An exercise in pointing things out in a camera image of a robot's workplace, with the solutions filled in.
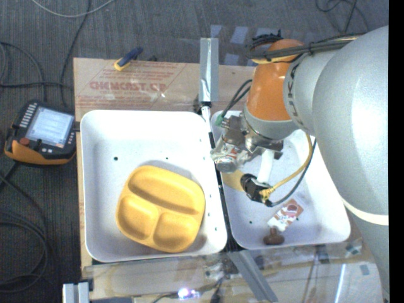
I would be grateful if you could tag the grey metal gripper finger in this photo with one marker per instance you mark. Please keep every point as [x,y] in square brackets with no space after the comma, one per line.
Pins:
[220,144]
[244,156]

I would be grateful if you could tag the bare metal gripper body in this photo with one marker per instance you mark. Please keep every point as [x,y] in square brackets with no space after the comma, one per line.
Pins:
[235,129]

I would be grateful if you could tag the silver can with red print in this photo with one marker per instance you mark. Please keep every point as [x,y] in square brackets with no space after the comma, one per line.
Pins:
[225,160]

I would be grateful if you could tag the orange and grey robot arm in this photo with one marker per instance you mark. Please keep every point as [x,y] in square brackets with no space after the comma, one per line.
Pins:
[347,122]

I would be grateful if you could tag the white plastic tray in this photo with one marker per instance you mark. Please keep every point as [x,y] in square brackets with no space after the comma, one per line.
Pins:
[151,134]
[312,200]

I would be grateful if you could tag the white and brown packet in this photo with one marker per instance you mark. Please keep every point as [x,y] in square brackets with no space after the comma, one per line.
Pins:
[285,216]

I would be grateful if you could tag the brown round toy food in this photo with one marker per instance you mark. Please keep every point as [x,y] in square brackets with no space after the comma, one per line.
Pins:
[273,238]

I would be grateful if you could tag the yellow divided plate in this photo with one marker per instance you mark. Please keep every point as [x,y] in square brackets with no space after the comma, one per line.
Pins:
[159,208]

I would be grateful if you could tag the brown cardboard board, red print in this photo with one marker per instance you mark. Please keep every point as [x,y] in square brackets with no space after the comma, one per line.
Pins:
[126,87]

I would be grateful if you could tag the black cylinder on white bracket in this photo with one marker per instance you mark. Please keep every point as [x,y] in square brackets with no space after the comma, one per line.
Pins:
[254,186]

